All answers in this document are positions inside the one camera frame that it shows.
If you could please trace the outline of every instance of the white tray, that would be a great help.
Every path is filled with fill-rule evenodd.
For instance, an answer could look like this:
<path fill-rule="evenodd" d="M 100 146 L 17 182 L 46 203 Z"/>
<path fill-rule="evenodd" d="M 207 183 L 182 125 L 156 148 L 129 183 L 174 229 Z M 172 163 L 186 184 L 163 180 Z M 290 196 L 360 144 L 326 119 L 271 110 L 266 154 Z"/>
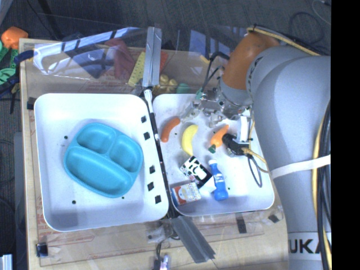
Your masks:
<path fill-rule="evenodd" d="M 44 94 L 36 100 L 34 111 L 44 218 L 51 228 L 76 231 L 155 221 L 166 215 L 169 201 L 149 112 L 141 98 L 129 94 Z M 65 172 L 67 146 L 92 122 L 107 124 L 142 147 L 142 169 L 123 197 L 96 194 Z"/>
<path fill-rule="evenodd" d="M 180 116 L 184 108 L 195 98 L 194 94 L 162 94 L 154 99 L 154 112 L 159 134 L 166 123 L 175 116 Z M 262 173 L 263 186 L 259 188 L 255 183 L 248 165 L 248 159 L 244 156 L 229 157 L 224 146 L 212 154 L 208 151 L 209 142 L 214 131 L 217 131 L 224 124 L 229 124 L 228 133 L 236 134 L 237 122 L 224 120 L 215 128 L 209 128 L 209 120 L 200 113 L 196 118 L 186 123 L 177 125 L 170 133 L 167 143 L 161 142 L 164 165 L 170 186 L 187 181 L 187 178 L 180 171 L 180 166 L 189 158 L 181 149 L 182 133 L 190 124 L 199 126 L 193 139 L 193 154 L 206 169 L 210 170 L 208 161 L 217 159 L 218 168 L 225 176 L 228 187 L 229 198 L 216 201 L 211 194 L 202 193 L 198 201 L 180 205 L 178 211 L 187 216 L 225 214 L 235 212 L 249 212 L 268 209 L 272 206 L 275 194 L 269 174 Z M 256 131 L 253 133 L 251 148 L 254 152 L 262 155 L 258 144 Z M 257 160 L 260 167 L 264 164 Z"/>

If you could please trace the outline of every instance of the transparent plastic sheet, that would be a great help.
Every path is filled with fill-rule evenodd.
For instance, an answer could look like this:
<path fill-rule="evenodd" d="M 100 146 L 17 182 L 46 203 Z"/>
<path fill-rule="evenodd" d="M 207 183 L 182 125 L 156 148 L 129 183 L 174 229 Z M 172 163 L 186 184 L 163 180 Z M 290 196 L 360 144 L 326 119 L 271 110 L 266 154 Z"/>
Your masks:
<path fill-rule="evenodd" d="M 126 30 L 121 35 L 121 40 L 126 42 L 127 50 L 136 64 L 140 54 L 144 52 L 146 47 L 147 29 L 123 29 Z M 220 32 L 224 31 L 227 35 L 229 35 L 229 32 L 232 33 L 232 30 L 229 28 L 217 30 Z M 243 34 L 243 29 L 240 29 L 240 33 L 236 33 L 238 39 L 241 39 Z M 176 44 L 175 49 L 167 49 L 165 46 L 161 48 L 159 85 L 155 86 L 152 92 L 155 97 L 163 93 L 196 93 L 202 86 L 208 70 L 209 60 L 207 58 L 209 53 L 219 50 L 229 51 L 230 53 L 233 50 L 233 48 L 226 48 L 215 39 L 211 39 L 209 51 L 204 52 L 207 44 L 205 36 L 196 31 L 192 31 L 191 36 L 190 43 L 186 46 L 181 47 L 183 43 L 179 38 L 177 39 L 179 43 Z M 85 48 L 83 48 L 86 51 L 71 52 L 76 48 L 78 38 L 69 40 L 66 43 L 34 40 L 31 38 L 23 40 L 20 46 L 22 51 L 35 50 L 36 52 L 34 59 L 26 60 L 22 64 L 21 70 L 21 75 L 24 76 L 26 81 L 28 105 L 31 106 L 36 98 L 46 93 L 120 93 L 138 96 L 142 92 L 141 78 L 137 81 L 138 87 L 134 87 L 133 84 L 129 85 L 128 75 L 120 76 L 120 79 L 117 79 L 115 65 L 112 64 L 111 60 L 113 60 L 114 53 L 119 49 L 119 46 L 112 46 L 106 43 L 109 34 L 101 33 L 82 37 L 84 38 L 82 41 L 88 42 L 84 44 Z M 89 53 L 87 52 L 93 52 L 95 55 L 88 55 Z M 86 66 L 93 66 L 91 63 L 93 58 L 96 59 L 104 55 L 105 52 L 105 56 L 110 61 L 109 64 L 103 64 L 105 68 L 85 69 Z M 71 54 L 77 53 L 80 53 L 79 59 L 75 59 L 76 61 L 71 59 Z M 225 64 L 226 61 L 221 58 L 214 60 L 210 73 L 216 70 L 217 75 L 209 82 L 209 88 L 216 87 L 218 83 L 216 77 L 221 76 L 223 71 L 221 65 Z M 162 226 L 166 227 L 168 224 L 167 219 L 69 233 L 57 232 L 49 227 L 44 220 L 42 208 L 34 111 L 30 110 L 29 115 L 31 146 L 33 150 L 38 243 L 40 245 L 45 244 L 48 249 L 48 256 L 40 256 L 39 258 L 41 266 L 155 251 L 159 240 L 154 238 L 153 235 L 150 238 L 149 233 L 152 233 L 152 231 L 158 233 L 156 230 L 159 230 Z M 278 203 L 279 201 L 275 203 L 275 208 L 271 207 L 268 210 L 259 211 L 256 215 L 253 213 L 243 213 L 244 225 L 246 225 L 245 233 L 239 232 L 238 217 L 234 213 L 199 216 L 194 217 L 193 220 L 207 242 L 226 244 L 226 241 L 262 235 L 264 233 L 263 227 L 273 223 L 273 221 L 268 219 L 270 214 L 274 212 L 278 214 Z M 278 220 L 281 221 L 282 219 L 282 215 L 278 215 Z M 163 249 L 183 247 L 181 241 L 169 238 L 166 235 L 165 238 Z"/>

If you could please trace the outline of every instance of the black pole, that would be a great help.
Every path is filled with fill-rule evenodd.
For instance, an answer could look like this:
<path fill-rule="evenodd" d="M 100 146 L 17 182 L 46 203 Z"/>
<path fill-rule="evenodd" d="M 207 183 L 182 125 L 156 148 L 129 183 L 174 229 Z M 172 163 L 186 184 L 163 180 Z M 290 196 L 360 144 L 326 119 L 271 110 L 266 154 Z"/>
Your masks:
<path fill-rule="evenodd" d="M 57 26 L 55 18 L 51 12 L 51 9 L 49 7 L 49 4 L 47 3 L 46 0 L 38 0 L 42 10 L 44 11 L 44 14 L 46 14 L 46 19 L 48 20 L 53 33 L 54 33 L 54 38 L 56 40 L 61 41 L 64 37 L 64 35 L 61 33 L 60 28 Z"/>

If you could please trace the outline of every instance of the white label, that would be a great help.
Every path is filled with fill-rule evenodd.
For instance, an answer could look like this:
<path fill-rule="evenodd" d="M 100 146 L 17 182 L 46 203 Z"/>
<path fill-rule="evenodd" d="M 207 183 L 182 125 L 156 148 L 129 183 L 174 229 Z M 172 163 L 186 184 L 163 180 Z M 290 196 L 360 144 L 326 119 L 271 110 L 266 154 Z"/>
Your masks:
<path fill-rule="evenodd" d="M 331 247 L 331 232 L 327 232 Z M 289 259 L 321 260 L 319 237 L 317 232 L 288 233 Z"/>

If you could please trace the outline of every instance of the table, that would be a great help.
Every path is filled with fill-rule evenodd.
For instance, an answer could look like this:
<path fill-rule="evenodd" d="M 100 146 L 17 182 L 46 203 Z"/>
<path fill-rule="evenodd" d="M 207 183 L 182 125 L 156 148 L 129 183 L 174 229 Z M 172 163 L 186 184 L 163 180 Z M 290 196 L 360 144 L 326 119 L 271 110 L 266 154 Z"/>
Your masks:
<path fill-rule="evenodd" d="M 19 52 L 43 43 L 53 42 L 22 39 Z M 152 269 L 156 243 L 149 243 L 144 235 L 149 226 L 153 225 L 151 223 L 64 235 L 51 230 L 44 221 L 41 214 L 34 113 L 29 109 L 28 102 L 31 102 L 29 97 L 49 92 L 52 87 L 57 87 L 60 92 L 62 89 L 61 85 L 51 86 L 46 80 L 35 83 L 34 77 L 38 73 L 34 72 L 31 65 L 28 61 L 20 65 L 29 269 Z M 269 219 L 274 214 L 282 215 L 277 194 L 274 206 L 268 210 L 195 218 L 194 223 L 215 251 L 215 259 L 196 264 L 181 241 L 171 239 L 163 243 L 161 255 L 170 256 L 171 269 L 238 269 L 240 266 L 241 269 L 287 269 L 286 222 L 281 217 L 274 223 Z M 246 233 L 239 233 L 238 221 L 245 223 Z M 115 242 L 110 240 L 113 237 L 116 238 Z M 123 248 L 116 243 L 119 240 L 127 242 Z M 49 256 L 39 258 L 37 244 L 43 242 L 48 245 Z M 95 247 L 99 244 L 102 245 L 101 249 Z"/>

